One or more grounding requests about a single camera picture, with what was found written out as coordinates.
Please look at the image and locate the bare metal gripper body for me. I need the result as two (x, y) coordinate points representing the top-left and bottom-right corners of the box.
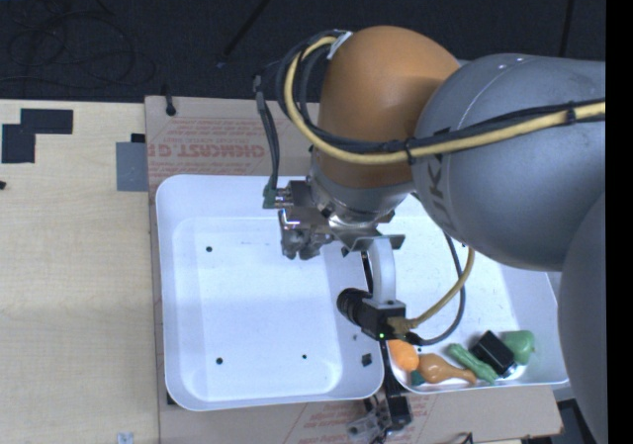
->
(276, 179), (398, 247)

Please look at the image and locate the white plastic tray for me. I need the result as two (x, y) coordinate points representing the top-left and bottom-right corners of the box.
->
(155, 173), (386, 412)
(380, 213), (571, 395)

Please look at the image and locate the brown cardboard board red print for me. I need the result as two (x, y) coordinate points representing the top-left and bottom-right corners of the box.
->
(143, 95), (565, 444)

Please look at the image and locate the orange carrot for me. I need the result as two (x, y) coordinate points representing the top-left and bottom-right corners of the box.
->
(388, 338), (426, 388)

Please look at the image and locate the green bumpy toy cucumber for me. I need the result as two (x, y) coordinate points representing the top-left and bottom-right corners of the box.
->
(447, 342), (498, 385)

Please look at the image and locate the black box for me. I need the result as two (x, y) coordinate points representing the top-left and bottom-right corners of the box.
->
(469, 330), (516, 377)

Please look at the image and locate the green toy pepper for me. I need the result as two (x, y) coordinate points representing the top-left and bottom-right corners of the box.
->
(501, 329), (537, 367)

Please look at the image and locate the black cylinder on white bracket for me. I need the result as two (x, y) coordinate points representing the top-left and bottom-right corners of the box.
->
(336, 232), (407, 342)

